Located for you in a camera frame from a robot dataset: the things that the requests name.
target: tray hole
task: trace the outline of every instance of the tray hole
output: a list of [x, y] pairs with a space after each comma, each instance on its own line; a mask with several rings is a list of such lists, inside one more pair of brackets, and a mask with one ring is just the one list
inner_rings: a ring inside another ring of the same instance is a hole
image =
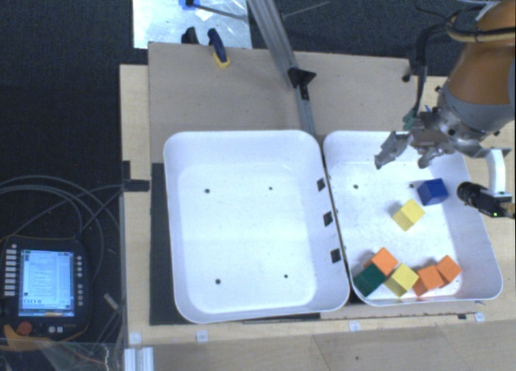
[[331, 211], [326, 213], [324, 216], [324, 226], [328, 226], [330, 223], [333, 222], [333, 216], [331, 215]]
[[324, 183], [324, 179], [321, 177], [318, 181], [317, 181], [317, 189], [319, 189], [319, 192], [321, 190], [323, 190], [324, 188], [326, 187], [326, 183]]
[[340, 249], [334, 249], [330, 252], [331, 255], [331, 263], [335, 264], [342, 260], [342, 257], [340, 256]]

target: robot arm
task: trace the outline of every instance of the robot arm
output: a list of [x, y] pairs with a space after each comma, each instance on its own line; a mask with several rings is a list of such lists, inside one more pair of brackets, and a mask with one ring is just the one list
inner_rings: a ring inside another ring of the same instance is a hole
[[503, 161], [510, 149], [483, 148], [481, 141], [514, 120], [515, 17], [516, 0], [510, 0], [489, 8], [475, 31], [457, 30], [450, 19], [446, 25], [449, 36], [466, 44], [439, 91], [437, 106], [431, 111], [415, 111], [408, 121], [408, 134], [389, 135], [375, 156], [378, 169], [395, 160], [408, 145], [421, 155], [421, 169], [436, 157], [455, 151], [485, 158], [489, 188], [464, 183], [457, 194], [489, 216], [514, 218], [512, 196], [505, 192]]

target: white tray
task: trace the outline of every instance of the white tray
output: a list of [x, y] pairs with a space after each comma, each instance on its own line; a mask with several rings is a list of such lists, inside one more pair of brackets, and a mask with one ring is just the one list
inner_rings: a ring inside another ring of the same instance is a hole
[[[380, 170], [374, 155], [380, 152], [388, 132], [336, 131], [324, 140], [324, 156], [337, 210], [347, 262], [354, 277], [381, 247], [400, 262], [420, 269], [449, 255], [463, 272], [442, 289], [418, 298], [413, 290], [397, 298], [380, 286], [367, 298], [371, 305], [477, 300], [496, 298], [502, 279], [481, 214], [456, 197], [457, 186], [469, 181], [464, 158], [459, 154], [434, 159], [419, 169], [418, 154], [410, 147]], [[423, 206], [417, 188], [429, 179], [442, 178], [449, 197], [439, 205]], [[391, 215], [409, 199], [426, 214], [403, 231]]]
[[331, 199], [313, 137], [183, 132], [165, 144], [164, 165], [174, 295], [186, 319], [305, 314], [347, 301], [339, 234], [329, 222]]

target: cube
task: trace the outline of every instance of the cube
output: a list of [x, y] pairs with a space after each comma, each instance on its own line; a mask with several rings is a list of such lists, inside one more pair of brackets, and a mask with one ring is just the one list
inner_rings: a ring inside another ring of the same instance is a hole
[[441, 277], [443, 277], [444, 285], [448, 285], [450, 282], [452, 282], [459, 273], [462, 272], [462, 269], [458, 264], [450, 258], [449, 255], [446, 255], [437, 265], [437, 270], [441, 274]]
[[394, 268], [396, 268], [397, 259], [392, 256], [387, 249], [382, 248], [365, 263], [364, 268], [367, 268], [369, 264], [375, 264], [377, 268], [388, 277], [394, 271]]
[[437, 205], [448, 197], [448, 191], [443, 179], [432, 179], [423, 182], [418, 187], [419, 198], [424, 206]]
[[396, 296], [401, 297], [419, 279], [419, 276], [405, 264], [400, 264], [393, 274], [384, 282], [385, 286], [392, 290]]
[[368, 297], [378, 286], [384, 283], [385, 278], [386, 276], [375, 264], [370, 264], [353, 278], [353, 284], [362, 295]]
[[393, 215], [393, 219], [401, 229], [408, 231], [424, 214], [425, 211], [411, 199]]
[[444, 286], [443, 277], [435, 265], [427, 266], [418, 271], [419, 279], [414, 284], [414, 292], [419, 297], [429, 290]]

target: screen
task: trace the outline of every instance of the screen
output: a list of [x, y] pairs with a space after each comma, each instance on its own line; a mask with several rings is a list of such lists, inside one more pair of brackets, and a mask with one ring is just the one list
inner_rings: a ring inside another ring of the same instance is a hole
[[21, 251], [19, 316], [73, 316], [73, 252]]

